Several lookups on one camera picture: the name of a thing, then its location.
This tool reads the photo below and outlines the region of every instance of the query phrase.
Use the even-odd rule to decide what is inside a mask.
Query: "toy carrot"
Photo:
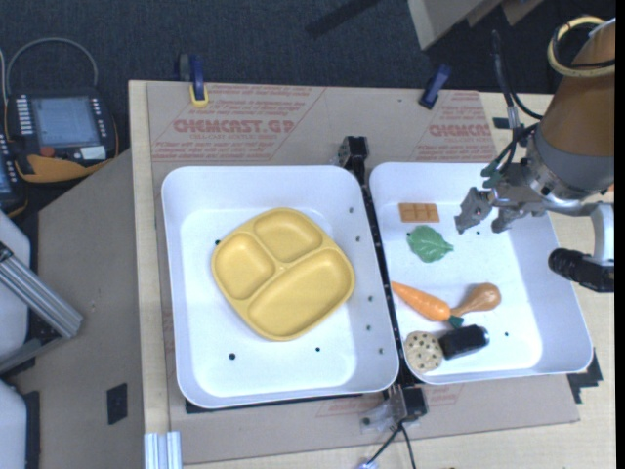
[[[449,321],[457,327],[463,319],[451,315],[449,305],[438,297],[412,286],[391,281],[391,288],[408,306],[432,321]]]

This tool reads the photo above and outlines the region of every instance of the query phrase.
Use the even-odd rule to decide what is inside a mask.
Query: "wooden table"
[[[166,364],[162,332],[161,294],[154,228],[154,196],[151,182],[150,139],[145,81],[130,82],[130,122],[132,132],[133,191],[137,238],[137,269],[141,328],[144,424],[146,433],[170,431]],[[487,118],[505,115],[503,99],[497,94],[481,94]],[[525,102],[544,111],[549,96],[526,96]],[[491,131],[497,148],[509,138],[507,131]],[[583,221],[554,216],[553,222],[562,246],[581,251],[593,250],[592,227]],[[615,467],[615,377],[614,377],[614,299],[613,294],[597,294],[575,287],[604,376],[598,388],[584,390],[579,406],[581,422],[517,429],[453,438],[413,442],[420,469],[457,467]],[[279,469],[317,467],[356,467],[376,447],[339,448],[262,458],[194,464],[197,469]],[[393,443],[379,459],[382,467],[408,468],[404,443]]]

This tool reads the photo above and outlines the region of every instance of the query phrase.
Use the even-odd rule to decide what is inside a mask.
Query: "yellow divided bowl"
[[[341,248],[307,215],[264,212],[215,247],[211,270],[222,293],[260,335],[291,340],[321,323],[354,290]]]

